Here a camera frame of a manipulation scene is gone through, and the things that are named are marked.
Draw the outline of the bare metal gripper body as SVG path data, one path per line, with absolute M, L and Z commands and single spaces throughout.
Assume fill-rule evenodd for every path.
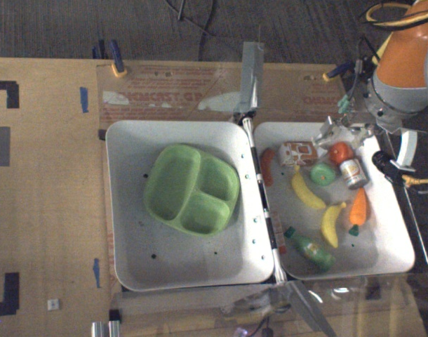
M 371 96 L 343 97 L 339 113 L 345 126 L 373 126 L 393 135 L 400 135 L 403 128 L 402 116 Z

